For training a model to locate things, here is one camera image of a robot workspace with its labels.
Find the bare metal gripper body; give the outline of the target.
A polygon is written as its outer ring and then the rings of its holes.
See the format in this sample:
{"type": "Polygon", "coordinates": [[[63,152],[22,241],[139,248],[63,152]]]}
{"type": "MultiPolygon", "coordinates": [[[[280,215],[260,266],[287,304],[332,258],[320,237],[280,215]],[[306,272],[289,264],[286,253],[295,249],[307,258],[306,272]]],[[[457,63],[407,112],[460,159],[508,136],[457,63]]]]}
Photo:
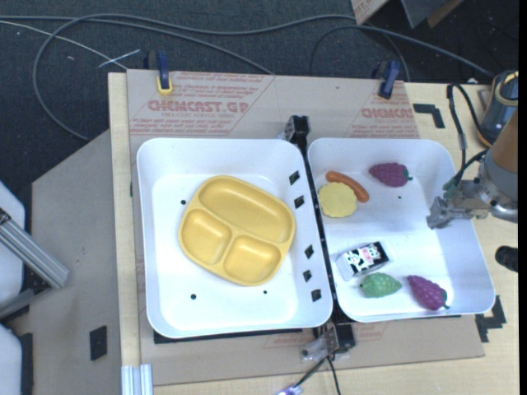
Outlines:
{"type": "Polygon", "coordinates": [[[492,215],[512,223],[518,221],[517,184],[501,188],[491,180],[461,180],[458,184],[451,180],[443,190],[448,210],[457,217],[484,219],[492,215]]]}

